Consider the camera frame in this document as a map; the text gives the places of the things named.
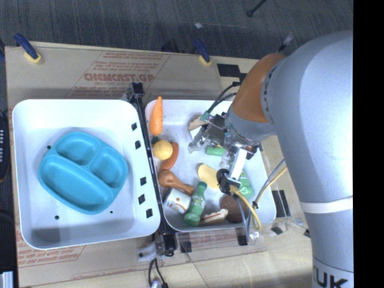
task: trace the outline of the green bottle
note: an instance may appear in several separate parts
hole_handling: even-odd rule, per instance
[[[215,146],[215,147],[207,146],[206,149],[205,149],[205,153],[207,155],[219,156],[219,157],[221,157],[224,154],[225,151],[226,150],[224,148],[217,147],[217,146]]]
[[[253,195],[254,191],[247,177],[247,174],[244,171],[242,171],[240,174],[240,182],[241,185],[239,190],[241,194],[244,195],[245,198],[249,199]]]
[[[191,203],[187,212],[184,215],[184,222],[189,226],[198,226],[200,223],[200,216],[205,207],[204,192],[206,190],[206,183],[200,181],[197,185],[196,191],[191,197]]]

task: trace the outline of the cardboard surface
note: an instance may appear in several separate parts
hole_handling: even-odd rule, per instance
[[[42,55],[39,64],[32,64],[26,60],[22,48],[6,48],[11,138],[12,109],[25,99],[117,99],[133,80],[143,82],[146,90],[145,102],[157,97],[159,93],[165,95],[165,98],[169,96],[169,98],[213,99],[223,86],[237,80],[230,77],[221,79],[214,63],[211,67],[203,66],[194,55],[47,43],[32,44]],[[228,61],[223,58],[212,57],[212,59]],[[255,63],[245,59],[232,61],[242,62],[242,72],[247,72]],[[12,140],[11,153],[12,166],[15,167]],[[15,181],[15,170],[12,173]],[[104,242],[60,250],[43,251],[29,247],[20,232],[19,202],[15,182],[13,190],[21,287],[102,275],[113,276],[148,268],[148,261],[138,261],[137,249],[148,245],[151,242],[150,238]],[[191,254],[176,253],[174,257],[167,257],[163,265],[179,265],[265,250],[262,236],[254,244],[239,247],[233,231],[228,234],[220,232],[204,238],[195,236],[194,251]]]

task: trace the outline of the toy lemon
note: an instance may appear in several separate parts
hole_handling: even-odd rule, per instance
[[[173,152],[173,147],[167,140],[159,140],[155,143],[153,153],[159,160],[167,160]]]

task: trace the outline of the white plastic tray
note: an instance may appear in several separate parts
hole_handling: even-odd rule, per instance
[[[148,103],[145,109],[147,122],[153,111],[155,100]],[[199,177],[197,175],[198,165],[205,163],[215,170],[220,169],[219,163],[221,157],[206,155],[204,150],[188,152],[188,144],[192,141],[192,136],[188,131],[188,123],[192,117],[201,115],[212,104],[212,101],[207,100],[163,100],[163,132],[159,135],[159,139],[166,139],[179,144],[179,156],[176,164],[171,171],[185,184],[192,185],[196,188]],[[220,103],[211,114],[227,112],[230,106],[230,101]],[[161,161],[154,158],[156,169],[160,169]],[[254,157],[248,160],[244,170],[251,182],[254,190],[254,196],[249,199],[251,202],[257,196],[257,193],[265,183],[267,174],[260,151]],[[163,197],[168,192],[168,189],[160,187]],[[206,205],[203,215],[210,214],[220,210],[220,200],[224,194],[219,189],[207,188],[205,191]],[[270,189],[265,191],[262,196],[260,208],[257,214],[262,224],[273,222],[276,216],[276,207]],[[211,226],[190,227],[183,221],[183,215],[170,207],[164,207],[164,214],[167,222],[171,227],[179,232],[190,232],[195,230],[213,230],[213,229],[228,229],[233,227],[242,227],[242,223],[233,224],[227,220],[223,224]]]
[[[99,138],[128,163],[124,186],[99,214],[84,214],[61,203],[38,180],[47,147],[72,131]],[[129,103],[25,100],[13,110],[13,135],[21,232],[30,246],[48,249],[113,241],[147,236],[158,229],[160,212],[140,122]],[[140,203],[139,197],[145,200]]]

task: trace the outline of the black cable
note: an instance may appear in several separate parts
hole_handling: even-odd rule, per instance
[[[152,287],[152,284],[153,284],[153,282],[151,281],[151,271],[152,271],[152,266],[154,265],[154,263],[155,263],[155,259],[154,260],[152,260],[151,262],[150,262],[150,264],[149,264],[149,271],[148,271],[148,284],[149,284],[149,286],[150,287]]]
[[[218,101],[218,103],[216,104],[216,106],[220,103],[222,103],[224,100],[227,100],[228,98],[231,98],[232,96],[235,96],[237,93],[232,93],[232,94],[229,94],[229,95],[226,95],[225,97],[223,97],[222,99],[220,99]]]
[[[293,34],[290,32],[288,36],[285,38],[281,46],[277,49],[277,52],[283,52],[283,50],[290,44],[290,42],[293,40]]]
[[[231,88],[234,88],[236,86],[239,86],[240,85],[240,82],[232,82],[231,85],[227,86],[225,89],[223,89],[223,91],[220,93],[220,95],[216,98],[216,100],[214,101],[214,103],[210,106],[210,108],[207,110],[208,113],[211,113],[212,110],[214,109],[214,107],[216,107],[219,103],[221,103],[223,100],[221,99],[222,96]]]
[[[159,274],[161,280],[163,281],[163,284],[161,285],[162,287],[168,287],[168,284],[164,281],[164,278],[162,274],[160,273],[160,270],[158,269],[158,264],[157,264],[157,258],[153,259],[151,263],[149,264],[149,272],[148,272],[148,284],[150,287],[152,287],[153,282],[151,281],[151,271],[152,267],[155,264],[157,273]]]
[[[250,234],[248,232],[248,225],[247,225],[247,221],[245,219],[244,210],[242,209],[242,206],[240,204],[240,200],[239,200],[238,196],[235,196],[235,200],[238,203],[238,206],[239,206],[239,209],[240,209],[241,218],[242,218],[242,224],[243,224],[244,230],[245,230],[245,240],[247,240],[247,244],[248,244],[248,241],[249,241],[249,238],[250,238]]]

